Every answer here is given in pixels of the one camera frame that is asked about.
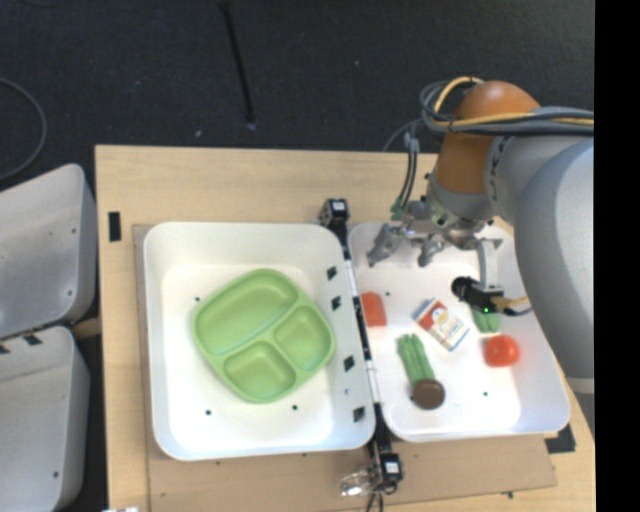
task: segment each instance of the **red object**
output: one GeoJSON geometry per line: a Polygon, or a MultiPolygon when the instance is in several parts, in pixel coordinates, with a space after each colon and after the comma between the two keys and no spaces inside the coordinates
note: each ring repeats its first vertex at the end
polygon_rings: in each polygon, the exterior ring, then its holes
{"type": "Polygon", "coordinates": [[[374,292],[366,292],[360,295],[364,321],[369,327],[384,327],[387,325],[387,315],[384,312],[382,297],[374,292]]]}
{"type": "Polygon", "coordinates": [[[484,359],[489,366],[510,366],[520,359],[520,348],[511,336],[493,336],[484,347],[484,359]]]}

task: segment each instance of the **green plate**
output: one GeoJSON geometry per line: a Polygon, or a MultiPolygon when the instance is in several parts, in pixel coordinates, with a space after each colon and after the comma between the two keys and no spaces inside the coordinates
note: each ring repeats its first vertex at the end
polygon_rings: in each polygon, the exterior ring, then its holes
{"type": "Polygon", "coordinates": [[[192,333],[200,352],[238,395],[274,402],[299,388],[331,358],[331,326],[281,272],[258,269],[200,303],[192,333]]]}

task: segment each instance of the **wooden table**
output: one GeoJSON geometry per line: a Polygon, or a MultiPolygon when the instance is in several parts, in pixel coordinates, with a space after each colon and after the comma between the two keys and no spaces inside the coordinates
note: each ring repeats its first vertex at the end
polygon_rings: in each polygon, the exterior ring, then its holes
{"type": "MultiPolygon", "coordinates": [[[[145,413],[133,228],[176,220],[310,222],[331,197],[347,199],[354,224],[386,221],[406,157],[98,146],[95,159],[109,506],[153,512],[363,507],[364,498],[339,496],[337,482],[366,462],[364,450],[188,463],[161,452],[145,413]]],[[[422,156],[418,176],[434,161],[422,156]]],[[[423,191],[419,179],[414,195],[423,191]]],[[[385,507],[595,510],[595,445],[569,396],[575,452],[548,456],[540,435],[397,442],[407,476],[385,507]]]]}

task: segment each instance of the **red tomato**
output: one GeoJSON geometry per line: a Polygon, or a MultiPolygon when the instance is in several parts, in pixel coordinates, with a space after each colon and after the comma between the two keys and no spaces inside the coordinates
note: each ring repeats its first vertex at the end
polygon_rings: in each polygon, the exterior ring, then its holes
{"type": "Polygon", "coordinates": [[[520,359],[520,348],[511,336],[493,336],[484,347],[484,359],[489,366],[509,366],[520,359]]]}

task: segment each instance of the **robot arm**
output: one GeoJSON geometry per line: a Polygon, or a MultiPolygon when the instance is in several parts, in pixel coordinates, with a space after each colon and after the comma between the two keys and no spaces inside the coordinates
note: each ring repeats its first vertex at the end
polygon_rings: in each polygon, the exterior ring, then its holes
{"type": "Polygon", "coordinates": [[[409,238],[422,243],[426,265],[442,244],[477,246],[475,233],[502,217],[530,304],[595,436],[593,115],[541,108],[511,84],[474,78],[429,86],[421,103],[424,125],[444,134],[427,195],[381,231],[369,263],[409,238]],[[462,86],[470,88],[453,117],[441,115],[462,86]]]}

